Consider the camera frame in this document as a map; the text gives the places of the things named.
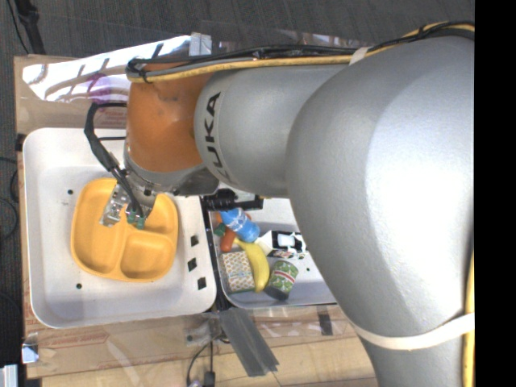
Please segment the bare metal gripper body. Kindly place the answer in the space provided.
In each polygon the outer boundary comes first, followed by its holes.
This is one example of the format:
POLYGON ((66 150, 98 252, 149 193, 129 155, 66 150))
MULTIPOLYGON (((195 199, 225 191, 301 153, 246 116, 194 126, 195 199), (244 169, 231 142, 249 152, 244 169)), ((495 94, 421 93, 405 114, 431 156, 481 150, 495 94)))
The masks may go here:
POLYGON ((128 224, 133 227, 145 227, 156 197, 156 191, 140 188, 138 185, 135 188, 131 185, 124 186, 116 181, 108 195, 100 223, 112 227, 125 215, 128 224))

